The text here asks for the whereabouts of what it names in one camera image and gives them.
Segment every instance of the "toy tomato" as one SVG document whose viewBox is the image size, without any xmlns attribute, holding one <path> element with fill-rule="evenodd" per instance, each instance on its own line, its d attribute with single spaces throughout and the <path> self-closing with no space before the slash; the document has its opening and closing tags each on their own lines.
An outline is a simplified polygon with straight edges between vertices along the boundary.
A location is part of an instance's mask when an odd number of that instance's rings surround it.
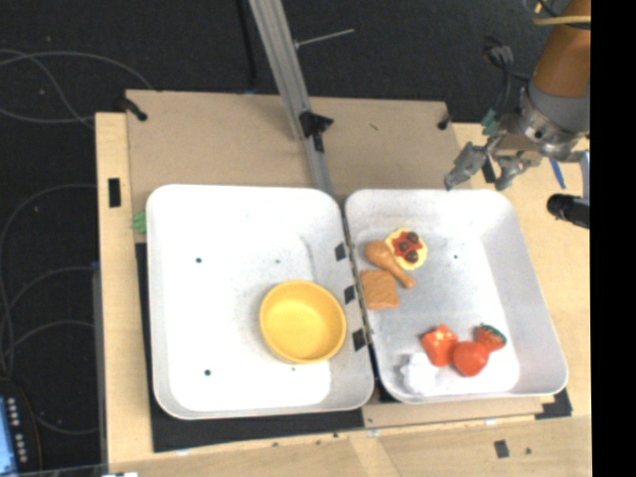
<svg viewBox="0 0 636 477">
<path fill-rule="evenodd" d="M 504 348 L 508 340 L 492 325 L 482 324 L 477 331 L 477 342 L 484 345 L 489 352 L 495 352 Z"/>
<path fill-rule="evenodd" d="M 445 325 L 424 334 L 419 340 L 430 362 L 441 368 L 452 362 L 453 348 L 457 344 L 457 335 Z"/>
<path fill-rule="evenodd" d="M 479 375 L 488 364 L 490 352 L 481 343 L 462 341 L 453 350 L 453 364 L 464 377 Z"/>
</svg>

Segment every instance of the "black floor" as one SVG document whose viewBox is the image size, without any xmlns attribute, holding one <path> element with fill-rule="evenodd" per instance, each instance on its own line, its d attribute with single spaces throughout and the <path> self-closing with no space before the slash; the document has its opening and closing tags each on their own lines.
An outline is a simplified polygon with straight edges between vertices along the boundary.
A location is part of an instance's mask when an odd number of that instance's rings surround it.
<svg viewBox="0 0 636 477">
<path fill-rule="evenodd" d="M 521 0 L 282 1 L 297 41 L 355 29 L 300 48 L 310 95 L 444 100 L 455 121 L 481 120 L 501 89 L 482 58 L 485 36 L 509 45 L 515 70 L 529 74 L 549 32 L 530 23 Z M 19 52 L 65 54 L 16 60 Z M 19 296 L 4 371 L 40 420 L 46 468 L 99 461 L 86 327 L 99 262 L 92 122 L 50 120 L 75 118 L 60 90 L 76 116 L 91 116 L 148 85 L 275 93 L 244 0 L 0 0 L 0 272 L 8 301 Z"/>
</svg>

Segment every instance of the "toy chicken drumstick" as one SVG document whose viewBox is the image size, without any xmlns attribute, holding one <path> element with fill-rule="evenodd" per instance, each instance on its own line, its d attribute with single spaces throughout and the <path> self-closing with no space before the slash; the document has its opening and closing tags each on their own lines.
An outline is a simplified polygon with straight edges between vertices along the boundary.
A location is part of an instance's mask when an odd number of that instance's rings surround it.
<svg viewBox="0 0 636 477">
<path fill-rule="evenodd" d="M 381 240 L 372 240 L 365 247 L 365 256 L 373 264 L 393 274 L 404 288 L 413 288 L 415 279 L 404 272 L 398 265 L 389 246 Z"/>
</svg>

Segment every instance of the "tabletop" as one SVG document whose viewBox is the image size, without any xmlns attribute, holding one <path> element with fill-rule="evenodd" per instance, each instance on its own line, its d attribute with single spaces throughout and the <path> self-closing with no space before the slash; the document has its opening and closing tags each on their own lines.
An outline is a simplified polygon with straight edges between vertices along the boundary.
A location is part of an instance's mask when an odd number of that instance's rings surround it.
<svg viewBox="0 0 636 477">
<path fill-rule="evenodd" d="M 113 471 L 209 475 L 214 466 L 217 472 L 232 469 L 235 475 L 285 475 L 300 468 L 304 475 L 333 475 L 329 469 L 337 465 L 341 474 L 373 476 L 419 475 L 425 465 L 427 473 L 439 475 L 483 475 L 486 469 L 496 475 L 548 469 L 555 475 L 591 472 L 589 231 L 556 221 L 546 210 L 548 197 L 559 190 L 547 161 L 520 176 L 503 195 L 517 212 L 567 361 L 571 415 L 537 420 L 554 397 L 416 409 L 372 398 L 365 406 L 363 429 L 155 452 L 135 257 L 135 242 L 143 238 L 131 228 L 132 217 L 154 188 L 184 178 L 194 183 L 290 186 L 309 186 L 311 180 L 302 147 L 289 141 L 276 96 L 143 90 L 128 96 L 149 111 L 148 122 L 154 126 L 144 127 L 130 114 L 96 116 L 105 424 Z M 362 187 L 441 189 L 443 172 L 460 147 L 484 140 L 478 124 L 438 128 L 436 122 L 446 114 L 443 102 L 312 101 L 317 111 L 335 115 L 326 148 L 339 200 Z M 261 148 L 245 152 L 254 134 Z M 226 143 L 222 154 L 220 143 Z M 216 161 L 218 173 L 193 173 L 200 171 L 196 165 L 202 161 L 201 146 L 216 151 L 217 158 L 210 160 Z M 242 169 L 229 167 L 224 154 L 241 159 Z M 283 173 L 281 160 L 287 165 Z M 245 170 L 251 173 L 245 176 Z M 579 195 L 577 165 L 563 165 L 562 172 L 567 190 Z M 493 189 L 481 175 L 462 186 L 471 187 Z"/>
</svg>

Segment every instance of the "metal pole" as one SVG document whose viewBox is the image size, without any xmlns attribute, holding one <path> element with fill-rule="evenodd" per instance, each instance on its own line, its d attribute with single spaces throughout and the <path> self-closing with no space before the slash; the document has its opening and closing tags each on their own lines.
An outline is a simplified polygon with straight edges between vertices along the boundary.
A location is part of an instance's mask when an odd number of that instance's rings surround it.
<svg viewBox="0 0 636 477">
<path fill-rule="evenodd" d="M 320 133 L 317 133 L 318 136 L 314 135 L 313 139 L 308 139 L 301 125 L 300 117 L 303 113 L 311 113 L 311 105 L 282 2 L 281 0 L 248 0 L 248 2 L 263 41 L 276 86 L 287 109 L 293 136 L 305 143 L 309 168 L 316 187 L 332 194 Z"/>
</svg>

